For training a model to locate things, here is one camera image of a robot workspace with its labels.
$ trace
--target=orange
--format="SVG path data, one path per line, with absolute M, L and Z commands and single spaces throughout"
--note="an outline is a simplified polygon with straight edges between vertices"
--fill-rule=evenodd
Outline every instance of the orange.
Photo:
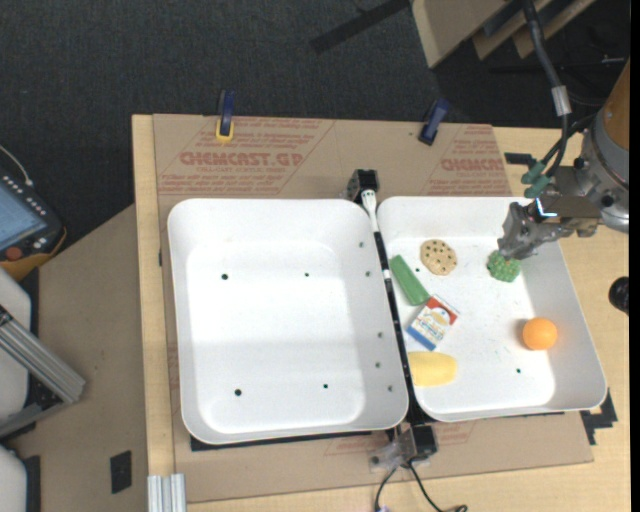
M 535 317 L 524 324 L 522 340 L 531 350 L 546 350 L 558 339 L 558 328 L 548 318 Z

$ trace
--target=empty white tray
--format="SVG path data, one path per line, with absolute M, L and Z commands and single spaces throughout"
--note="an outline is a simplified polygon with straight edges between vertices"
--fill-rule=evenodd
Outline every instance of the empty white tray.
M 606 382 L 561 248 L 543 244 L 521 262 L 512 283 L 487 270 L 498 248 L 509 204 L 529 201 L 488 197 L 393 197 L 378 209 L 387 255 L 401 254 L 426 290 L 456 308 L 460 317 L 437 349 L 458 362 L 454 382 L 415 387 L 431 417 L 459 421 L 495 416 L 549 413 L 597 407 Z M 420 261 L 420 246 L 441 239 L 458 264 L 447 276 L 431 274 Z M 411 306 L 394 286 L 400 320 L 406 327 L 420 307 Z M 558 327 L 557 343 L 532 351 L 521 341 L 524 323 L 534 316 Z M 405 333 L 407 351 L 426 350 Z
M 182 415 L 205 443 L 386 429 L 408 397 L 368 217 L 188 199 L 168 219 Z

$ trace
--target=blue clamp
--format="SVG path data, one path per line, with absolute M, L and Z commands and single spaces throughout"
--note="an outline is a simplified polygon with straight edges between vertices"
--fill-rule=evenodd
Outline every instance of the blue clamp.
M 426 123 L 420 131 L 418 140 L 431 146 L 436 139 L 438 126 L 447 115 L 447 112 L 449 112 L 449 102 L 444 98 L 437 99 L 433 105 L 431 105 L 429 112 L 425 116 Z
M 233 102 L 236 97 L 235 91 L 225 91 L 220 93 L 218 100 L 218 112 L 220 118 L 216 122 L 216 139 L 220 142 L 229 142 L 233 139 Z

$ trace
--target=white cable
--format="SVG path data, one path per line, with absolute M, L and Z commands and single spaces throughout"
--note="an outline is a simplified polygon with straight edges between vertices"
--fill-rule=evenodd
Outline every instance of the white cable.
M 13 160 L 13 163 L 15 163 L 18 166 L 18 169 L 20 169 L 20 171 L 22 172 L 22 174 L 24 175 L 24 183 L 25 185 L 27 185 L 28 187 L 33 188 L 33 181 L 31 181 L 31 178 L 29 178 L 29 174 L 27 174 L 26 169 L 23 167 L 23 165 L 20 163 L 20 161 L 11 154 L 11 152 L 6 149 L 2 144 L 0 144 L 0 151 L 2 151 L 5 155 L 7 155 L 9 158 L 11 158 L 11 160 Z

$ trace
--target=wooden table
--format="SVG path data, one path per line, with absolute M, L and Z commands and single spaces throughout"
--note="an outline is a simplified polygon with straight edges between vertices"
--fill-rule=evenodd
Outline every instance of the wooden table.
M 132 129 L 148 465 L 150 475 L 169 475 L 175 472 L 175 460 L 163 286 L 158 266 L 160 233 L 152 116 L 133 116 Z M 558 132 L 495 128 L 495 136 L 502 152 L 543 155 L 557 140 Z M 565 163 L 577 156 L 579 147 L 579 137 L 574 137 Z M 506 167 L 514 195 L 521 195 L 522 167 Z M 603 226 L 591 238 L 574 235 L 560 243 L 604 368 L 618 421 L 611 429 L 597 431 L 595 461 L 590 464 L 429 480 L 427 490 L 441 507 L 466 503 L 471 511 L 631 510 L 629 319 L 608 301 L 609 287 L 615 279 L 629 275 L 629 238 Z M 375 492 L 374 486 L 363 486 L 215 501 L 188 508 L 190 512 L 364 512 L 372 510 Z M 415 483 L 389 484 L 383 502 L 393 512 L 430 509 Z

